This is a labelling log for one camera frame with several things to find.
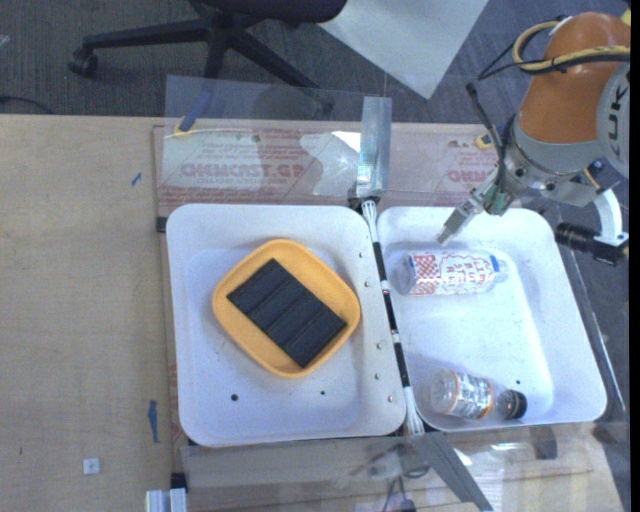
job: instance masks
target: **orange tray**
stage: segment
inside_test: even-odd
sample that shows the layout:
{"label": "orange tray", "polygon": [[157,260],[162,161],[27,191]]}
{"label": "orange tray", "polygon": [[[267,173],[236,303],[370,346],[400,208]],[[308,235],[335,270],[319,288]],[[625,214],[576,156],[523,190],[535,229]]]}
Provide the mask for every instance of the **orange tray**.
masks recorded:
{"label": "orange tray", "polygon": [[[346,323],[304,368],[227,298],[271,259],[280,263]],[[340,348],[360,321],[360,303],[353,290],[306,247],[286,239],[267,242],[243,258],[218,283],[211,304],[213,314],[231,339],[265,369],[281,377],[295,378],[311,373]]]}

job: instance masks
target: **white tray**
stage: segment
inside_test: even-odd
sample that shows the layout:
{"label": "white tray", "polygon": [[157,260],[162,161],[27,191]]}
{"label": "white tray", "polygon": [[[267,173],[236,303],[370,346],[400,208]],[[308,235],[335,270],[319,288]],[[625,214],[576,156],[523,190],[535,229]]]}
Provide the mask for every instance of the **white tray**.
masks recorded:
{"label": "white tray", "polygon": [[[217,282],[273,238],[297,241],[355,291],[362,318],[306,377],[278,377],[249,358],[211,311]],[[385,435],[406,404],[364,219],[342,207],[183,206],[167,223],[181,425],[204,446]]]}
{"label": "white tray", "polygon": [[[450,208],[390,208],[378,219],[393,291],[394,269],[409,249],[433,241]],[[393,293],[418,412],[443,431],[592,421],[607,396],[553,233],[538,214],[510,209],[476,217],[447,249],[486,249],[508,263],[505,282],[485,293],[403,296]],[[429,409],[428,383],[438,367],[494,379],[522,391],[521,420],[462,420]]]}

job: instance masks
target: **office chair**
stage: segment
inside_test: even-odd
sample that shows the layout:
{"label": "office chair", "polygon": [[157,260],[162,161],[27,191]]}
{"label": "office chair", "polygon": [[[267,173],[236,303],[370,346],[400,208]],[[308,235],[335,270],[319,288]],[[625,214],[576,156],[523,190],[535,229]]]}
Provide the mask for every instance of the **office chair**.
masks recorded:
{"label": "office chair", "polygon": [[204,78],[217,78],[225,52],[232,48],[284,82],[318,88],[307,77],[251,36],[247,29],[264,19],[291,25],[321,23],[337,16],[347,0],[188,0],[199,18],[152,27],[85,36],[73,53],[69,69],[92,76],[99,48],[206,42],[209,50]]}

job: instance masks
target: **clear bottle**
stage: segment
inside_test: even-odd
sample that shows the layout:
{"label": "clear bottle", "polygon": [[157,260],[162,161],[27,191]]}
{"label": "clear bottle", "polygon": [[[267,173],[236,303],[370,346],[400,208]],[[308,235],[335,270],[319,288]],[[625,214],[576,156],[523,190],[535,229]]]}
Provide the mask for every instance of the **clear bottle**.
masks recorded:
{"label": "clear bottle", "polygon": [[483,377],[440,369],[431,381],[429,403],[434,412],[480,420],[494,411],[502,420],[521,418],[527,410],[524,394],[504,389]]}
{"label": "clear bottle", "polygon": [[429,250],[408,253],[394,285],[403,295],[483,293],[508,277],[504,260],[484,250]]}

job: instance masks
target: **bottle label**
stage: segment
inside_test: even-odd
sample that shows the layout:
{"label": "bottle label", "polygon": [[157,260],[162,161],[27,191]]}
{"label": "bottle label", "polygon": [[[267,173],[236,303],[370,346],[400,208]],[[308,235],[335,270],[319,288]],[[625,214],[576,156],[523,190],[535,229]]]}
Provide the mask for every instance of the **bottle label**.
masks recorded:
{"label": "bottle label", "polygon": [[491,409],[491,384],[481,377],[453,372],[457,379],[457,395],[447,414],[462,418],[480,419]]}
{"label": "bottle label", "polygon": [[410,295],[480,293],[491,287],[500,272],[495,256],[472,253],[414,253],[407,265],[413,277]]}

